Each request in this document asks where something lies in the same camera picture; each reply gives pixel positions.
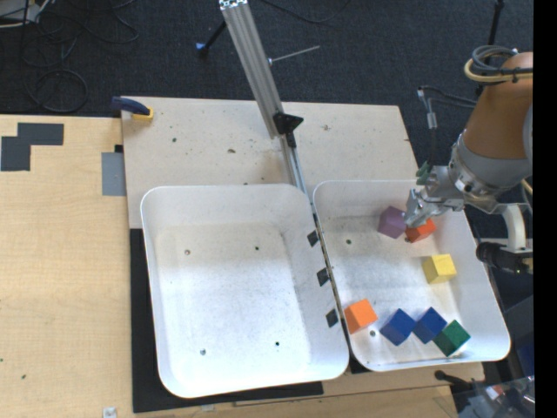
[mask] white tray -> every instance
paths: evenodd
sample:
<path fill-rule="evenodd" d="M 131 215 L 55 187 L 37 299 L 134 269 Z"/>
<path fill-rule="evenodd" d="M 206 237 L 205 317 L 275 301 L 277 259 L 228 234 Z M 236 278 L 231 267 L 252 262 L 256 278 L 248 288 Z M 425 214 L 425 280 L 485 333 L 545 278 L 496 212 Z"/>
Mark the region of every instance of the white tray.
<path fill-rule="evenodd" d="M 434 217 L 437 230 L 414 243 L 406 242 L 404 233 L 397 239 L 378 233 L 380 214 L 388 206 L 405 211 L 413 187 L 415 180 L 327 181 L 314 191 L 342 308 L 367 298 L 379 316 L 350 335 L 354 356 L 374 371 L 503 359 L 510 338 L 486 269 L 475 257 L 464 212 Z M 439 253 L 451 254 L 457 275 L 430 285 L 421 262 Z M 445 357 L 434 342 L 423 344 L 413 334 L 394 346 L 379 333 L 397 308 L 417 319 L 429 307 L 447 322 L 457 320 L 471 335 L 454 355 Z"/>
<path fill-rule="evenodd" d="M 141 203 L 161 381 L 185 398 L 335 378 L 348 346 L 309 199 L 292 185 L 164 186 Z"/>

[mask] green block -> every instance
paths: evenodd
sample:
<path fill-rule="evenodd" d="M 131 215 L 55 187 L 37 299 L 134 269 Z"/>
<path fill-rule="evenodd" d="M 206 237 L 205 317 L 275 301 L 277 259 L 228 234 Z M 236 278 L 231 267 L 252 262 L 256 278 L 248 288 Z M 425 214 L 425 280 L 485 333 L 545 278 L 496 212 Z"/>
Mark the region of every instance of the green block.
<path fill-rule="evenodd" d="M 433 342 L 435 342 L 435 345 L 439 347 L 445 356 L 450 356 L 469 339 L 470 334 L 466 332 L 458 321 L 453 320 L 441 333 L 433 338 Z"/>

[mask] light wood surface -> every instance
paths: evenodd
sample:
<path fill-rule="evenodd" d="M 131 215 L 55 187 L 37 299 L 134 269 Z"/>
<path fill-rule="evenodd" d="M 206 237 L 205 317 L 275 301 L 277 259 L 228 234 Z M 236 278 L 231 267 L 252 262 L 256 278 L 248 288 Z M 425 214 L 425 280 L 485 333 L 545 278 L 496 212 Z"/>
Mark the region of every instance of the light wood surface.
<path fill-rule="evenodd" d="M 64 145 L 32 146 L 29 172 L 0 172 L 0 415 L 137 416 L 128 206 L 102 195 L 101 153 L 122 143 L 122 120 L 0 116 L 0 136 L 16 136 L 18 122 L 62 123 Z M 320 397 L 138 416 L 446 417 L 450 389 L 434 370 L 345 374 Z M 481 364 L 450 373 L 483 379 Z"/>

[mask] block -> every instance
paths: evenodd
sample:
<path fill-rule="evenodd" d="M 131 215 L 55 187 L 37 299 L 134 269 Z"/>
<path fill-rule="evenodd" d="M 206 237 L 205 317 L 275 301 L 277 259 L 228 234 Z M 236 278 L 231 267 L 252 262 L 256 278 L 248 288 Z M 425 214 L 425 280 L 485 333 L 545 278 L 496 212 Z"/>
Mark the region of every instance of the block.
<path fill-rule="evenodd" d="M 425 224 L 416 227 L 407 227 L 405 232 L 410 243 L 415 243 L 416 241 L 429 237 L 435 229 L 437 229 L 437 226 L 433 223 L 433 220 L 427 219 Z"/>
<path fill-rule="evenodd" d="M 387 207 L 379 216 L 379 227 L 377 230 L 393 239 L 400 237 L 406 230 L 404 211 L 393 206 Z"/>
<path fill-rule="evenodd" d="M 391 319 L 379 330 L 392 344 L 399 346 L 414 330 L 416 321 L 404 310 L 398 309 Z"/>
<path fill-rule="evenodd" d="M 427 283 L 441 283 L 456 275 L 451 254 L 437 254 L 425 259 L 421 264 Z"/>
<path fill-rule="evenodd" d="M 356 333 L 377 320 L 377 314 L 368 299 L 360 300 L 345 308 L 345 317 L 350 334 Z"/>
<path fill-rule="evenodd" d="M 441 333 L 433 338 L 433 342 L 435 342 L 435 345 L 439 347 L 445 356 L 450 356 L 469 339 L 470 334 L 458 321 L 453 320 Z"/>
<path fill-rule="evenodd" d="M 416 327 L 413 333 L 418 336 L 418 339 L 424 344 L 427 344 L 427 342 L 441 333 L 445 326 L 446 320 L 437 313 L 435 308 L 429 307 L 426 312 L 416 320 Z"/>

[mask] blue clamp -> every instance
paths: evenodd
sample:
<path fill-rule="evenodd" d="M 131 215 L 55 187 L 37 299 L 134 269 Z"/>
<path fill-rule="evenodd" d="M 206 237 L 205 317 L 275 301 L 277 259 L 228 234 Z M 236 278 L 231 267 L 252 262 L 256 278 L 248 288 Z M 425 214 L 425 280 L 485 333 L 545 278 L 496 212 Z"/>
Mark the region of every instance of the blue clamp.
<path fill-rule="evenodd" d="M 129 111 L 131 117 L 142 121 L 151 121 L 153 119 L 153 109 L 146 105 L 140 104 L 133 99 L 121 98 L 113 96 L 111 101 L 112 110 Z"/>

